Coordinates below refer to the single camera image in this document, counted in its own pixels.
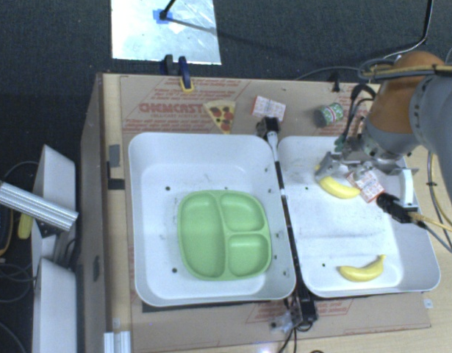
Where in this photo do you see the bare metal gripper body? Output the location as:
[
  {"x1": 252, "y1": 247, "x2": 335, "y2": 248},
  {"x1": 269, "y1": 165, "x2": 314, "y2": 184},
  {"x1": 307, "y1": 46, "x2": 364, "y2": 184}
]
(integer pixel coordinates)
[{"x1": 334, "y1": 135, "x2": 400, "y2": 173}]

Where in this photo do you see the yellow banana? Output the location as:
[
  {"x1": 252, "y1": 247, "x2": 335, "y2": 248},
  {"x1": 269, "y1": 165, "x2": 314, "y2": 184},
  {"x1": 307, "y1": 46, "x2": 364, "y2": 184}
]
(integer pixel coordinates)
[
  {"x1": 314, "y1": 164, "x2": 361, "y2": 200},
  {"x1": 337, "y1": 254, "x2": 388, "y2": 283}
]

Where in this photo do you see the green and white can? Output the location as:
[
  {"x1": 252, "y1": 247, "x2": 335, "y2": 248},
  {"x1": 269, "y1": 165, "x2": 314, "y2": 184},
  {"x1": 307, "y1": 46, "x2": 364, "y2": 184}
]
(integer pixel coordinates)
[{"x1": 314, "y1": 102, "x2": 345, "y2": 128}]

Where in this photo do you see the thin black and white rod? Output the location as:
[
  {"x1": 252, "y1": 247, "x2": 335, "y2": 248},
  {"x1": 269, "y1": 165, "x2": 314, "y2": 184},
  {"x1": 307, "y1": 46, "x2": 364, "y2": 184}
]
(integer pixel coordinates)
[{"x1": 268, "y1": 130, "x2": 308, "y2": 298}]

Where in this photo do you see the white plastic tray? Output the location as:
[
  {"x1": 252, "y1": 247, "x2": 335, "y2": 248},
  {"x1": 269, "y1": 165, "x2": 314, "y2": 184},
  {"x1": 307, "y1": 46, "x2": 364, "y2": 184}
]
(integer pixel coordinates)
[
  {"x1": 128, "y1": 131, "x2": 298, "y2": 307},
  {"x1": 276, "y1": 135, "x2": 442, "y2": 299}
]

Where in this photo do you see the toy pizza slice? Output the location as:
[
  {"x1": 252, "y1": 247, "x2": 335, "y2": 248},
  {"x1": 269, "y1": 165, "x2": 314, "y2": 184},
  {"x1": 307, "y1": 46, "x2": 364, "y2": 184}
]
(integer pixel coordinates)
[{"x1": 203, "y1": 100, "x2": 237, "y2": 135}]

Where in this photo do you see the green divided plate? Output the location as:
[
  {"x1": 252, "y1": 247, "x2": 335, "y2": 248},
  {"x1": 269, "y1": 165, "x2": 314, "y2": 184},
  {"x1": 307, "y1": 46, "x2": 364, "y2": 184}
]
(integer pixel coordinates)
[{"x1": 176, "y1": 189, "x2": 273, "y2": 282}]

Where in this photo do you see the brown cardboard board, red print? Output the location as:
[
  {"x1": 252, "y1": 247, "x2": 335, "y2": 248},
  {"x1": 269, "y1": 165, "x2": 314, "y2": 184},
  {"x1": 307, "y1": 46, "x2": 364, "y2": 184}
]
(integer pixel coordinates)
[{"x1": 118, "y1": 74, "x2": 432, "y2": 340}]

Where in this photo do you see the black cylinder on white bracket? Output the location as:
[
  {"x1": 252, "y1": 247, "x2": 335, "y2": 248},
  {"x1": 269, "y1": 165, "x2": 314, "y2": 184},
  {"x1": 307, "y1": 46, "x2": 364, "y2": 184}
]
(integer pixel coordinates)
[{"x1": 376, "y1": 167, "x2": 420, "y2": 224}]

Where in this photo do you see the black block with thin wires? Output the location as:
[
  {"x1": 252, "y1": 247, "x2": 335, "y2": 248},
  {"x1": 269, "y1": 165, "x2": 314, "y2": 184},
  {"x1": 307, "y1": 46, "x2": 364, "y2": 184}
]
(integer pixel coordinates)
[
  {"x1": 294, "y1": 288, "x2": 319, "y2": 326},
  {"x1": 256, "y1": 117, "x2": 281, "y2": 138}
]

